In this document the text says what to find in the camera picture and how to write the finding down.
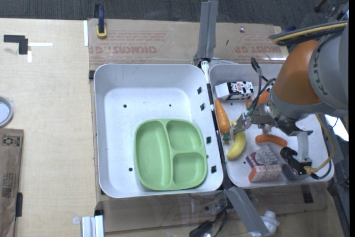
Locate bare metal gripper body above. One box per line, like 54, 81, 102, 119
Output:
250, 105, 280, 134

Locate brown cardboard board red print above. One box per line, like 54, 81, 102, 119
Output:
87, 18, 335, 233

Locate orange carton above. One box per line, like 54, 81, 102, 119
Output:
247, 164, 283, 183

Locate white crumpled paper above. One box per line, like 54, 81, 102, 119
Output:
260, 210, 280, 234

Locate orange carrot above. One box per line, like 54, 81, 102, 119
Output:
215, 99, 232, 144

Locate grey ring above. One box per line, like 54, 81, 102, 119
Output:
0, 95, 14, 129

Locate purple and white carton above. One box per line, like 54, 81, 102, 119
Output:
245, 145, 278, 169

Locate orange sausage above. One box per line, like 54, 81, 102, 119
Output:
245, 89, 271, 109
255, 134, 288, 148

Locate grey can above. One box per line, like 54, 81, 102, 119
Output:
282, 163, 300, 181

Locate black cylinder on white bracket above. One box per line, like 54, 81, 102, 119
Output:
280, 130, 313, 175

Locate brown paper bag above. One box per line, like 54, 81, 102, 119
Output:
0, 128, 24, 237

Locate white carton with cow print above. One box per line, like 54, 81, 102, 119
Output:
214, 80, 255, 102

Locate white plastic tray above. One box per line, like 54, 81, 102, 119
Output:
208, 63, 335, 190
93, 63, 224, 199

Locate green divided plate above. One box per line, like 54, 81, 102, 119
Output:
134, 118, 209, 191

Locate yellow banana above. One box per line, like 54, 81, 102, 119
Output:
226, 120, 247, 161

